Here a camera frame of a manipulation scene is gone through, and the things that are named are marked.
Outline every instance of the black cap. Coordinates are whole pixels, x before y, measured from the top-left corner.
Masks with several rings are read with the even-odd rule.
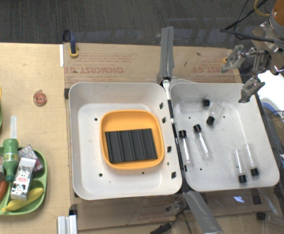
[[[195,133],[199,133],[199,132],[202,131],[201,126],[200,126],[199,124],[194,125],[194,126],[193,126],[193,129],[194,129]]]
[[[259,175],[258,168],[252,168],[252,169],[250,169],[250,171],[251,171],[252,176],[258,176]]]
[[[202,105],[204,107],[209,107],[210,106],[210,101],[208,99],[202,99]]]
[[[265,220],[266,214],[263,212],[257,212],[257,219],[259,220]]]
[[[215,121],[215,118],[213,118],[212,116],[209,116],[208,119],[207,119],[207,124],[209,126],[212,126],[214,121]]]
[[[241,183],[241,184],[247,182],[247,177],[246,177],[246,175],[239,175],[239,176],[238,176],[238,179],[239,179],[239,183]]]
[[[180,138],[186,138],[186,131],[185,130],[181,130],[179,131],[179,135],[180,135]]]

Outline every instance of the cow print carton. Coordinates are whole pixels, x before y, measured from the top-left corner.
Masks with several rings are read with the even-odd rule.
[[[24,157],[20,159],[10,193],[11,199],[27,200],[35,164],[35,159]]]

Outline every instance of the wooden table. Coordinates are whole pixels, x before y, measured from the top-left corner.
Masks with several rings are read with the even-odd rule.
[[[10,137],[10,116],[17,116],[17,138],[20,146],[31,144],[45,155],[48,162],[48,184],[44,203],[34,212],[20,216],[0,216],[0,233],[57,232],[57,217],[68,215],[73,202],[71,169],[69,167],[69,141],[67,139],[67,100],[64,97],[64,68],[60,67],[59,45],[0,43],[0,86],[3,123],[0,145]],[[42,89],[47,96],[44,106],[36,106],[33,95]],[[279,209],[272,189],[264,195],[271,197]],[[104,212],[92,209],[91,221],[108,222]],[[279,229],[257,222],[254,213],[225,216],[218,213],[217,220],[225,233],[284,233]],[[193,233],[201,233],[194,219],[189,219]],[[80,233],[149,233],[158,223],[109,229],[83,230]],[[170,233],[189,233],[185,221],[178,221]]]

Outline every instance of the wooden surface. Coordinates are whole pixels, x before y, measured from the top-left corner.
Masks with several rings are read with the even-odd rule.
[[[30,214],[0,216],[0,233],[54,234],[57,217],[68,215],[70,207],[64,72],[59,46],[0,43],[0,86],[0,145],[10,137],[10,116],[17,116],[19,145],[31,144],[48,162],[44,203]],[[40,89],[48,101],[38,107],[33,96]]]

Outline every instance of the plastic vial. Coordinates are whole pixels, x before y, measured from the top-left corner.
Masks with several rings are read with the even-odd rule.
[[[223,110],[224,107],[220,103],[214,102],[208,112],[207,124],[212,126],[214,121],[221,116]]]
[[[183,156],[183,161],[186,164],[192,164],[192,160],[189,154],[189,145],[187,143],[187,135],[185,130],[179,131],[179,136],[181,138],[181,142],[183,142],[183,147],[184,147],[184,156]]]
[[[232,156],[233,156],[233,161],[234,161],[233,165],[234,165],[239,183],[241,184],[246,183],[247,182],[246,170],[244,167],[241,150],[239,149],[234,150]]]
[[[245,150],[248,156],[251,175],[258,176],[259,175],[258,163],[251,145],[246,144],[243,146],[243,149]]]
[[[211,159],[211,149],[208,145],[206,133],[202,131],[199,124],[194,125],[195,138],[198,144],[199,151],[203,158]]]
[[[257,212],[257,219],[262,221],[267,221],[269,223],[277,224],[284,227],[284,217],[278,216],[273,213]]]
[[[202,100],[185,100],[180,103],[180,110],[182,113],[191,113],[203,110],[210,106],[208,99]]]

